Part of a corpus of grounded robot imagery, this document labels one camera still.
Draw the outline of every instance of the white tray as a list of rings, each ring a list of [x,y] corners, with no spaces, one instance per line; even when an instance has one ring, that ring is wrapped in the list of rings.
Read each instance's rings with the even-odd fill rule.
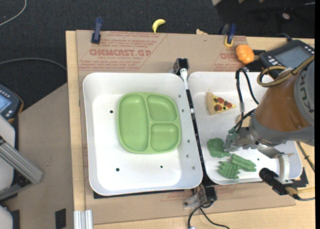
[[[248,72],[252,91],[258,101],[262,98],[267,90],[265,87],[258,85],[257,72]],[[218,169],[220,161],[227,161],[228,157],[214,158],[210,155],[207,147],[209,139],[221,138],[226,140],[228,130],[235,126],[236,118],[241,114],[239,106],[239,95],[236,87],[235,72],[194,72],[188,78],[188,85],[192,96],[194,113],[198,127],[198,133],[201,143],[205,170],[208,177],[219,185],[259,182],[259,171],[262,168],[268,168],[279,174],[278,159],[270,159],[256,149],[240,149],[233,152],[245,159],[249,159],[256,164],[256,172],[242,171],[237,176],[238,179],[229,179],[219,174]],[[247,80],[244,74],[240,73],[240,89],[244,101],[245,113],[257,107],[253,101]],[[206,93],[211,92],[216,96],[221,96],[227,101],[234,103],[237,107],[228,111],[209,115],[206,105]],[[295,179],[302,173],[302,163],[298,155],[298,150],[293,141],[276,146],[276,149],[286,154],[293,154],[289,157],[290,179]]]
[[[175,101],[181,121],[181,142],[175,150],[136,154],[121,146],[117,105],[131,92],[163,94]],[[180,77],[172,73],[94,72],[84,79],[83,94],[89,182],[96,193],[113,196],[191,189],[200,184],[201,161]]]

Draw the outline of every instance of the toy orange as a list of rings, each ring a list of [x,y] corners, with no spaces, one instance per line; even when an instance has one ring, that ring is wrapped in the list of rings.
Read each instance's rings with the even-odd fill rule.
[[[255,54],[253,50],[246,44],[238,45],[235,51],[238,59],[244,64],[249,64],[255,60]]]

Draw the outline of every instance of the toy pizza slice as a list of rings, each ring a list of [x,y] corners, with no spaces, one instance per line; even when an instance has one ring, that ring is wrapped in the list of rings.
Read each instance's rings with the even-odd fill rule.
[[[236,105],[228,102],[220,96],[216,96],[211,92],[206,93],[206,107],[210,115],[215,115],[235,108]]]

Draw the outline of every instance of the dark background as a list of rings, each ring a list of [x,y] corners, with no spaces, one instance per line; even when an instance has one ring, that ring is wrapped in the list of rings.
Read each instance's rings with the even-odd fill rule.
[[[24,12],[0,26],[0,63],[20,58],[43,58],[66,66],[67,30],[93,30],[103,19],[103,31],[151,32],[156,19],[165,19],[158,33],[195,34],[200,29],[217,35],[224,24],[236,24],[236,35],[315,38],[315,0],[27,0]],[[17,14],[24,0],[0,0],[0,24]],[[291,20],[251,10],[296,7]],[[44,61],[0,64],[0,82],[12,88],[28,108],[67,82],[66,72]]]

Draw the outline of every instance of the white cable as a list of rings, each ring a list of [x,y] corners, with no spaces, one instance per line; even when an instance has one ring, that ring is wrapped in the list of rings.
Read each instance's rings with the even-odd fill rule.
[[[7,21],[0,23],[0,27],[3,26],[4,24],[10,22],[11,20],[15,19],[16,17],[18,17],[22,12],[24,12],[26,6],[27,6],[27,0],[24,0],[24,6],[23,6],[22,10],[18,14],[16,14],[15,16],[9,18]]]

